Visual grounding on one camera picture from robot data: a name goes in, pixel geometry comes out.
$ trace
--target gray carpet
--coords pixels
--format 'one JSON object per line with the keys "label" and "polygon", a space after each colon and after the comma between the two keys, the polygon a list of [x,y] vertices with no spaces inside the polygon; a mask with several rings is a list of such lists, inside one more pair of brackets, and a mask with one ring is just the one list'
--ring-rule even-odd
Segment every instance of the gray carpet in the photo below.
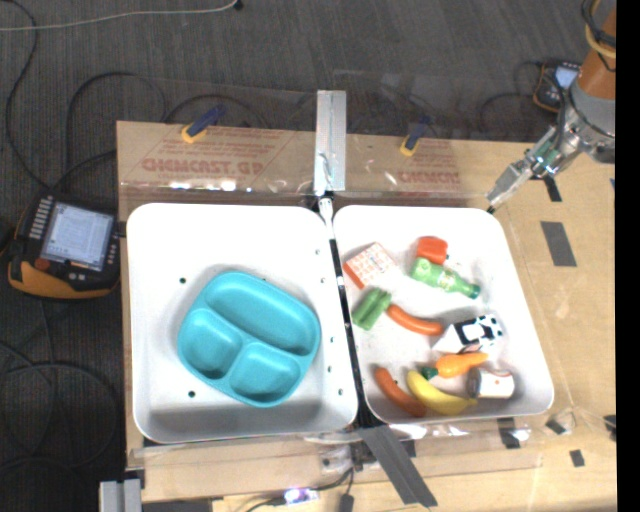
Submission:
{"label": "gray carpet", "polygon": [[[0,1],[0,27],[223,5]],[[535,141],[554,121],[531,101],[536,63],[584,58],[580,6],[245,0],[219,13],[2,30],[0,217],[16,225],[42,184],[115,206],[115,121],[187,122],[220,101],[223,125],[313,130],[315,91],[341,89],[351,133],[400,135],[426,114],[432,137]],[[68,304],[0,279],[3,512],[98,510],[98,482],[122,475],[121,321],[120,289]]]}

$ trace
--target sausage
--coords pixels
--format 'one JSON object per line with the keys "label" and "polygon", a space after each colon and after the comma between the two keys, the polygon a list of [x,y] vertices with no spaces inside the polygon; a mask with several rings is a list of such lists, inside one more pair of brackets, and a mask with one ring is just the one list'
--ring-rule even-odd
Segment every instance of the sausage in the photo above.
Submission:
{"label": "sausage", "polygon": [[405,329],[417,332],[418,334],[439,336],[443,332],[443,327],[438,322],[429,322],[428,320],[416,318],[395,304],[391,304],[391,306],[387,308],[387,314],[392,320],[400,324]]}
{"label": "sausage", "polygon": [[420,400],[401,389],[391,377],[389,370],[378,367],[373,375],[384,395],[398,407],[416,418],[422,418],[427,414],[427,407]]}

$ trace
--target blue divided plate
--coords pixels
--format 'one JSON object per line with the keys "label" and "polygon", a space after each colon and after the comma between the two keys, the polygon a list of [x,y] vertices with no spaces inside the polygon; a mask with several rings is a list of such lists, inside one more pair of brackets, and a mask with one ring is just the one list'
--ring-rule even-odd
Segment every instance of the blue divided plate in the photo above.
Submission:
{"label": "blue divided plate", "polygon": [[308,306],[263,279],[229,271],[211,279],[187,312],[178,355],[210,386],[272,407],[302,382],[320,337]]}

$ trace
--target toy carrot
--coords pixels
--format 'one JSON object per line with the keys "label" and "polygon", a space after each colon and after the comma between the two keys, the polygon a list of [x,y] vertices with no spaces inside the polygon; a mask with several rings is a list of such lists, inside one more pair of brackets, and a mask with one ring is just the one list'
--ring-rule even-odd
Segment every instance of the toy carrot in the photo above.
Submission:
{"label": "toy carrot", "polygon": [[418,334],[426,334],[427,336],[438,336],[443,332],[442,325],[438,322],[430,322],[428,320],[416,318],[415,316],[410,315],[400,306],[396,306],[395,304],[391,304],[391,306],[387,308],[387,314],[393,321],[395,321],[405,329],[417,332]]}
{"label": "toy carrot", "polygon": [[411,414],[411,416],[415,416],[416,418],[422,418],[425,414],[427,414],[427,406],[424,405],[420,400],[416,397],[411,396],[409,393],[404,391],[389,373],[389,370],[386,368],[378,367],[376,368],[373,376],[376,379],[376,383],[380,387],[380,390],[384,393],[384,395],[391,400],[394,404],[400,407],[405,412]]}
{"label": "toy carrot", "polygon": [[466,352],[464,354],[445,354],[436,361],[435,369],[439,377],[456,377],[467,373],[472,367],[479,366],[489,358],[486,352]]}

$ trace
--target toy banana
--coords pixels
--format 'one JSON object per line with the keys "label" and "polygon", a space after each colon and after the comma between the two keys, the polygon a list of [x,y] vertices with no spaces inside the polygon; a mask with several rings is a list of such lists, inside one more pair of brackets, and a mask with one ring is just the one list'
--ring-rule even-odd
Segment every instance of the toy banana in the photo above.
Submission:
{"label": "toy banana", "polygon": [[407,386],[429,409],[446,416],[460,414],[468,406],[478,403],[475,398],[462,398],[439,390],[415,370],[407,373]]}

